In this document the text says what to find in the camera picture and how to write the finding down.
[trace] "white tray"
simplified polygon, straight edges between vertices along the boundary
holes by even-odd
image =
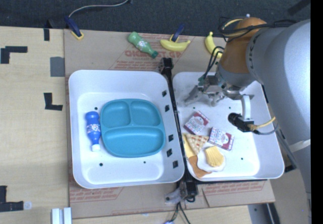
[[[152,102],[160,111],[166,144],[155,155],[121,158],[110,155],[100,139],[101,151],[91,151],[85,114],[100,110],[115,99]],[[73,175],[84,188],[106,188],[173,183],[184,174],[184,163],[166,79],[147,71],[81,70],[69,78]]]
[[[208,125],[202,130],[201,135],[209,135],[212,127],[221,129],[234,135],[232,150],[220,149],[226,157],[226,166],[221,172],[212,172],[202,178],[198,178],[190,163],[187,161],[189,172],[200,181],[234,181],[234,180],[259,180],[274,179],[280,177],[284,172],[284,162],[275,133],[271,135],[256,135],[243,133],[228,121],[230,113],[242,113],[240,100],[225,98],[215,107],[209,104],[207,95],[197,102],[189,105],[183,103],[189,92],[197,84],[197,80],[203,72],[181,72],[174,76],[173,86],[177,102],[181,132],[185,123],[197,110],[201,111],[210,119]],[[255,124],[263,124],[271,119],[268,107],[262,92],[261,85],[253,82],[244,91],[244,94],[253,94],[251,99],[251,117]],[[273,130],[270,124],[259,129],[261,132]]]

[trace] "blue plate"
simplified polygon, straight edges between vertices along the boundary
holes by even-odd
[[[154,155],[166,142],[160,112],[147,100],[117,99],[106,103],[100,124],[104,146],[116,157]]]

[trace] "blue clamp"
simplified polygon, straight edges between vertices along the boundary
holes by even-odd
[[[179,35],[183,32],[184,30],[184,24],[182,23],[178,29],[176,30],[176,32],[172,35],[171,40],[173,42],[176,42],[176,40],[178,39]]]
[[[84,37],[84,34],[80,31],[79,27],[76,25],[75,21],[72,20],[70,17],[65,16],[64,21],[72,30],[71,33],[78,39],[81,40]]]

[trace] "white bottle cap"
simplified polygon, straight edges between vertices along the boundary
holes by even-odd
[[[101,150],[101,146],[100,146],[100,144],[93,144],[93,145],[91,146],[91,149],[92,149],[92,151],[94,151],[94,152],[96,152],[96,151],[100,151],[100,150]]]

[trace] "yellow banana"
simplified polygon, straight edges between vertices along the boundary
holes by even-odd
[[[206,49],[212,54],[214,48],[216,47],[216,45],[214,44],[214,41],[213,41],[213,32],[209,33],[209,35],[206,37],[204,43],[205,43]],[[218,53],[217,58],[221,58],[221,56],[222,56],[222,54]]]
[[[173,42],[166,39],[160,40],[161,46],[169,51],[184,51],[190,42],[191,42],[190,40],[187,40],[186,42],[180,42],[180,43]]]

